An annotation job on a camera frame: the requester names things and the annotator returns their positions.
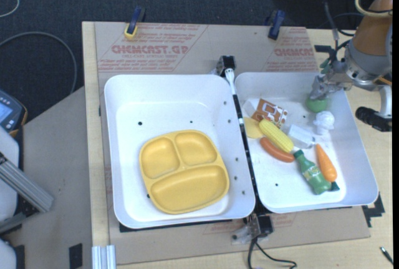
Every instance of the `blue clamp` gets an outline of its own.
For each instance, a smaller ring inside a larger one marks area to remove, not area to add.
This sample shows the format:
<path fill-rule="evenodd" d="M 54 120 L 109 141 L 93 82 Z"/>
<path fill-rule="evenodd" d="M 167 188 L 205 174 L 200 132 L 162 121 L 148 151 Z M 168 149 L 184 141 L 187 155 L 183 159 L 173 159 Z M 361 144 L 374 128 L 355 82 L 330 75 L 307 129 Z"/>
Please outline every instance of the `blue clamp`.
<path fill-rule="evenodd" d="M 270 26 L 269 34 L 267 35 L 268 38 L 274 40 L 277 39 L 281 24 L 285 16 L 286 16 L 285 12 L 278 9 L 276 11 L 273 11 L 271 15 L 268 18 L 266 18 L 266 20 L 264 21 L 264 25 Z"/>
<path fill-rule="evenodd" d="M 125 37 L 127 39 L 133 39 L 137 32 L 137 23 L 143 19 L 144 16 L 144 9 L 140 6 L 136 6 L 135 11 L 132 16 L 132 20 L 129 24 L 127 24 L 125 29 Z"/>

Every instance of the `green bottle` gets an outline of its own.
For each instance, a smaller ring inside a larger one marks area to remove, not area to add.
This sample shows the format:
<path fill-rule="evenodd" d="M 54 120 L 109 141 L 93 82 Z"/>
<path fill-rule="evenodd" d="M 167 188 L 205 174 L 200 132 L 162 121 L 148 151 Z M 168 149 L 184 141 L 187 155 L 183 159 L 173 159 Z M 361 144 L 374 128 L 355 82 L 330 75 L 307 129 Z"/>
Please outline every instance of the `green bottle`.
<path fill-rule="evenodd" d="M 314 192 L 317 195 L 320 195 L 321 193 L 330 190 L 331 183 L 326 181 L 320 169 L 318 168 L 318 166 L 316 166 L 315 163 L 306 159 L 303 151 L 298 150 L 294 153 L 294 157 L 299 162 L 302 175 L 313 187 Z"/>

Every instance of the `hot dog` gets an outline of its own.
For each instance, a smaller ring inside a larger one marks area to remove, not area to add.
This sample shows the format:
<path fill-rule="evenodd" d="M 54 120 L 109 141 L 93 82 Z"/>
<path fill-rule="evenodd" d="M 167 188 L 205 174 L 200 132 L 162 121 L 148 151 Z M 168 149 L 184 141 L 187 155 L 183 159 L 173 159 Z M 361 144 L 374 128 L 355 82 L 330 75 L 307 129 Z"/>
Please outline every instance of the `hot dog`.
<path fill-rule="evenodd" d="M 282 151 L 280 148 L 277 148 L 267 137 L 262 137 L 260 139 L 260 143 L 262 148 L 272 155 L 274 158 L 281 160 L 283 162 L 293 162 L 294 155 L 289 152 Z"/>

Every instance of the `yellow plate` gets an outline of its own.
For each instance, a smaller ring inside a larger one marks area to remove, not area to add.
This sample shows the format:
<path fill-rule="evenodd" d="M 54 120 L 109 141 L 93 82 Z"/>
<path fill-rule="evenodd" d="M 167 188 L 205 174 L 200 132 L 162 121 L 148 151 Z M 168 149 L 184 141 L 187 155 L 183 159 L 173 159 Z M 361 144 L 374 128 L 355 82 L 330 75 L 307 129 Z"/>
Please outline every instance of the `yellow plate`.
<path fill-rule="evenodd" d="M 166 213 L 204 208 L 229 190 L 226 166 L 216 146 L 197 130 L 152 138 L 141 148 L 139 159 L 150 198 Z"/>

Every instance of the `wooden table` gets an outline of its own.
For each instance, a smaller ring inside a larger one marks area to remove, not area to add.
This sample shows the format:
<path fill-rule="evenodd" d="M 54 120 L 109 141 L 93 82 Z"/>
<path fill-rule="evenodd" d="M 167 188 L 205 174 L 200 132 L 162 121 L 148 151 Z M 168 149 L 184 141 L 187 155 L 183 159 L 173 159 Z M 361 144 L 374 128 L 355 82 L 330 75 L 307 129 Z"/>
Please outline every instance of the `wooden table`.
<path fill-rule="evenodd" d="M 84 22 L 82 31 L 92 240 L 94 246 L 106 246 L 110 244 L 110 235 L 104 182 L 102 131 L 99 117 L 99 82 L 97 79 L 94 23 Z M 312 44 L 333 46 L 332 33 L 329 30 L 309 29 L 308 35 Z M 325 58 L 325 54 L 316 53 L 318 63 L 321 63 Z M 354 87 L 347 92 L 347 97 L 353 112 L 360 106 L 376 110 L 380 108 L 378 92 L 366 92 Z M 393 254 L 392 133 L 381 133 L 358 120 L 357 126 L 372 164 L 385 207 L 385 213 L 382 217 L 372 218 L 371 237 L 361 240 L 269 249 L 267 252 L 272 257 L 294 260 L 299 268 L 391 268 L 392 265 L 382 255 L 380 247 L 384 246 L 391 255 Z M 149 250 L 149 252 L 156 253 L 156 250 Z M 234 252 L 162 262 L 136 263 L 118 266 L 118 268 L 246 268 L 247 255 L 247 252 Z M 279 268 L 277 263 L 267 259 L 259 251 L 254 252 L 252 265 L 253 267 Z"/>

